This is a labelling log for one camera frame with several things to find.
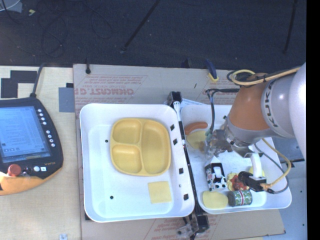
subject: yellow divided plate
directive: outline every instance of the yellow divided plate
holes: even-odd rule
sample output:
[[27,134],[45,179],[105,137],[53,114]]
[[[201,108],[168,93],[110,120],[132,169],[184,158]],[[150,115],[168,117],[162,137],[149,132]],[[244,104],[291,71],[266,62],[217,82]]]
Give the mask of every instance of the yellow divided plate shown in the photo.
[[163,124],[145,118],[123,118],[111,130],[114,167],[129,175],[158,176],[171,163],[170,136]]

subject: small container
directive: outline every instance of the small container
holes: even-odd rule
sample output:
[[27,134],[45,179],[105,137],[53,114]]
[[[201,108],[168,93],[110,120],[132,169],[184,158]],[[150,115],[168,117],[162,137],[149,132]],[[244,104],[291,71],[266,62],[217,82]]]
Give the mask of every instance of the small container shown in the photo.
[[253,200],[250,190],[229,191],[227,196],[232,207],[251,205]]

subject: white tray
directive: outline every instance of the white tray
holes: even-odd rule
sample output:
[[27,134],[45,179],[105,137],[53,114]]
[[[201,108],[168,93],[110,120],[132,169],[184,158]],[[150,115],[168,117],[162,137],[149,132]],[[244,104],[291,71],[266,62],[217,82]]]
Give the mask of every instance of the white tray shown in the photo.
[[[214,129],[220,129],[224,124],[224,116],[227,116],[231,109],[231,105],[215,105],[215,120],[214,120]],[[210,105],[187,105],[181,110],[181,118],[184,126],[194,122],[207,122],[209,129],[212,123],[212,113]],[[266,140],[273,146],[273,141],[271,137],[266,138]],[[280,160],[278,155],[272,151],[262,140],[257,143],[257,146],[269,155],[273,160],[275,160],[280,165]],[[257,151],[254,146],[250,147],[252,150]],[[205,163],[206,158],[203,153],[198,149],[192,148],[187,142],[187,150],[190,159],[190,164],[192,168],[192,173],[194,177],[194,182],[196,186],[197,198],[200,206],[204,211],[209,214],[225,214],[233,212],[243,212],[243,211],[253,211],[253,210],[267,210],[267,209],[282,209],[286,208],[291,204],[292,196],[290,189],[287,188],[285,191],[278,194],[270,194],[265,191],[254,192],[252,193],[252,204],[243,205],[243,206],[230,206],[222,209],[209,209],[205,207],[203,202],[203,192],[208,191],[209,187],[207,184],[207,176],[205,172]],[[248,171],[252,166],[250,158],[242,158],[239,154],[235,152],[227,152],[219,154],[218,159],[222,163],[225,177],[229,173],[239,173],[241,171]],[[283,173],[280,169],[270,161],[265,155],[261,157],[262,170],[265,173],[267,183],[272,183]],[[274,191],[282,190],[287,184],[287,180],[284,178],[276,185],[272,187]],[[221,193],[226,194],[229,191],[228,188],[220,189]]]
[[[173,108],[163,104],[91,103],[81,109],[79,117],[84,209],[90,219],[105,223],[184,217],[192,213],[195,199]],[[110,142],[106,140],[110,140],[113,124],[122,118],[156,120],[167,128],[171,164],[166,172],[158,176],[137,176],[116,170],[111,161]],[[172,201],[151,203],[148,183],[163,181],[169,184]]]

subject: cardboard box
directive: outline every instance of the cardboard box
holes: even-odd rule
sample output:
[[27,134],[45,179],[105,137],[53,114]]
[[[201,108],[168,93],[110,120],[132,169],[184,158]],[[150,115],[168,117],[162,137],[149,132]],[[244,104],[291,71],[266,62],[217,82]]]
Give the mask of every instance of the cardboard box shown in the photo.
[[[219,80],[212,82],[206,69],[159,68],[116,65],[74,64],[74,97],[78,148],[81,231],[83,240],[159,240],[182,239],[178,229],[183,218],[138,219],[97,223],[88,219],[84,209],[83,171],[79,113],[89,103],[164,104],[170,92],[181,92],[191,101],[209,104],[205,90],[236,88],[227,80],[227,70],[217,70]],[[232,105],[235,93],[217,93],[215,104]],[[208,214],[209,229],[197,240],[230,240],[284,234],[277,209],[229,214]]]

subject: black floor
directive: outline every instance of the black floor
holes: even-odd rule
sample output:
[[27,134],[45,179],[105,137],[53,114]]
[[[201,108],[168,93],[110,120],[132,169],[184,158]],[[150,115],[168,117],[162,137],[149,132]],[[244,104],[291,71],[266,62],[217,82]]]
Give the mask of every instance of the black floor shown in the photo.
[[209,59],[217,69],[271,73],[306,61],[307,0],[20,2],[20,11],[0,7],[3,66],[72,67],[87,59],[180,68],[189,59],[204,68]]

